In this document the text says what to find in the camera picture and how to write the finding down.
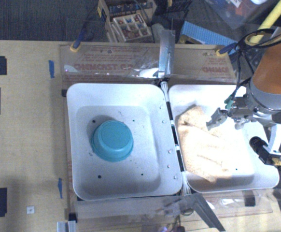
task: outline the gray floor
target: gray floor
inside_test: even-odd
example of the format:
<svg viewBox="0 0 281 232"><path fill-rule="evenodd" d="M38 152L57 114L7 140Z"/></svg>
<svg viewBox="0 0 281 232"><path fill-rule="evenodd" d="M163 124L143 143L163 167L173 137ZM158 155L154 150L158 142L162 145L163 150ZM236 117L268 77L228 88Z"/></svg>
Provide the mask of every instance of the gray floor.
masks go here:
<svg viewBox="0 0 281 232"><path fill-rule="evenodd" d="M73 41L87 14L97 2L98 0L0 0L0 40ZM263 18L264 16L237 30L230 30L203 0L193 0L186 20L239 40L247 32L257 29ZM107 41L102 26L98 19L90 22L94 41ZM281 17L276 26L281 26ZM276 197L281 207L281 181L276 188Z"/></svg>

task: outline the yellow tube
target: yellow tube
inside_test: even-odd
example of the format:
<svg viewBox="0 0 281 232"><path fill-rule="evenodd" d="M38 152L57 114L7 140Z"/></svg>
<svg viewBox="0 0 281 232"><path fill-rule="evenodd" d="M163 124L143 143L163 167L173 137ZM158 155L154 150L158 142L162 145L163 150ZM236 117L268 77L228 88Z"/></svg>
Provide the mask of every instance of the yellow tube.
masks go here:
<svg viewBox="0 0 281 232"><path fill-rule="evenodd" d="M281 0L277 3L275 8L269 13L265 21L260 25L258 29L268 29L277 21L281 15ZM250 39L251 43L259 43L263 35L257 35Z"/></svg>

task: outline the blue plastic container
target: blue plastic container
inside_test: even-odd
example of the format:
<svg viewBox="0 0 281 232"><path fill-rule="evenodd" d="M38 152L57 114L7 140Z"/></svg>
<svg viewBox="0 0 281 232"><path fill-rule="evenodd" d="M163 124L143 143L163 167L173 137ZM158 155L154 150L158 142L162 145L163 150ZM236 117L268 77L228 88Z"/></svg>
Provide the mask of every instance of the blue plastic container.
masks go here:
<svg viewBox="0 0 281 232"><path fill-rule="evenodd" d="M124 123L109 120L99 125L93 132L91 145L93 152L103 160L121 161L132 152L132 132Z"/></svg>

